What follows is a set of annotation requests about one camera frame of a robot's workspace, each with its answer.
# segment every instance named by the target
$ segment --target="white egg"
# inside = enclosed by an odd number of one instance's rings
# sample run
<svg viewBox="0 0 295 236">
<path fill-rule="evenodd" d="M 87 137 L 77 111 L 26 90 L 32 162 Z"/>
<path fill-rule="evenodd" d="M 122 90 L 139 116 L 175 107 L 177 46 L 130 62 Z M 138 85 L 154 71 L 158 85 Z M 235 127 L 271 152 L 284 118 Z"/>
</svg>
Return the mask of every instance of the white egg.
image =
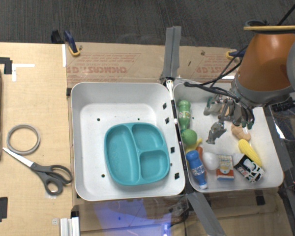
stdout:
<svg viewBox="0 0 295 236">
<path fill-rule="evenodd" d="M 207 170 L 216 170 L 220 166 L 220 160 L 218 156 L 211 152 L 203 152 L 202 155 L 204 167 Z"/>
</svg>

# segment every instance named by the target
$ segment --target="green ball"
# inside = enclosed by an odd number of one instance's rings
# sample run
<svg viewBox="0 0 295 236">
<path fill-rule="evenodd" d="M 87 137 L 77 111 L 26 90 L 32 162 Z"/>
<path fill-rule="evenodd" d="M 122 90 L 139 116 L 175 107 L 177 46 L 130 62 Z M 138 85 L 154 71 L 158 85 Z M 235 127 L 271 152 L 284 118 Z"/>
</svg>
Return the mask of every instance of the green ball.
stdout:
<svg viewBox="0 0 295 236">
<path fill-rule="evenodd" d="M 193 145 L 197 142 L 198 135 L 192 129 L 185 129 L 181 133 L 181 138 L 184 144 Z"/>
</svg>

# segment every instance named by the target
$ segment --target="green bottle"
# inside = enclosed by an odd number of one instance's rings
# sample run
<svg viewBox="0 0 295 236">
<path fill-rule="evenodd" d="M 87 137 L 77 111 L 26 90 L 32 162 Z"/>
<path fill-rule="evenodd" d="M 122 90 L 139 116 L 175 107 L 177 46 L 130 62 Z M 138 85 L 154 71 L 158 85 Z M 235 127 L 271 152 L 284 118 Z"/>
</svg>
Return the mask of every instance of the green bottle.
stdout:
<svg viewBox="0 0 295 236">
<path fill-rule="evenodd" d="M 190 124 L 190 102 L 182 100 L 178 103 L 178 122 L 182 133 Z"/>
</svg>

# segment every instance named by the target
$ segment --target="yellow corn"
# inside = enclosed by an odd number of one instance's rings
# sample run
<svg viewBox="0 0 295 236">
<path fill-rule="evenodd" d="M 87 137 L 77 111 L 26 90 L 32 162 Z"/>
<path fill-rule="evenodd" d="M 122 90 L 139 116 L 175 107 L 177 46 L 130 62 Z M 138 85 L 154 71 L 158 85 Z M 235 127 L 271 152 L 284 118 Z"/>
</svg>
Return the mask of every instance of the yellow corn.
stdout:
<svg viewBox="0 0 295 236">
<path fill-rule="evenodd" d="M 259 166 L 262 166 L 260 157 L 245 139 L 240 139 L 238 142 L 238 146 L 241 153 L 248 156 L 252 161 L 254 161 Z"/>
</svg>

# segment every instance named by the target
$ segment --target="blue clip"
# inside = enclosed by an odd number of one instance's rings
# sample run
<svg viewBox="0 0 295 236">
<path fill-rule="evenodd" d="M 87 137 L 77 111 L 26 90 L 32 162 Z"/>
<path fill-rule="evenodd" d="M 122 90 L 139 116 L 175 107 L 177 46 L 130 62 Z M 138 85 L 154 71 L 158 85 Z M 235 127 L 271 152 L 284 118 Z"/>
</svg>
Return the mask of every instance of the blue clip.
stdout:
<svg viewBox="0 0 295 236">
<path fill-rule="evenodd" d="M 64 31 L 64 39 L 69 44 L 70 53 L 75 57 L 80 55 L 80 50 L 77 49 L 77 46 L 75 45 L 74 39 L 73 39 L 71 33 L 68 30 Z"/>
</svg>

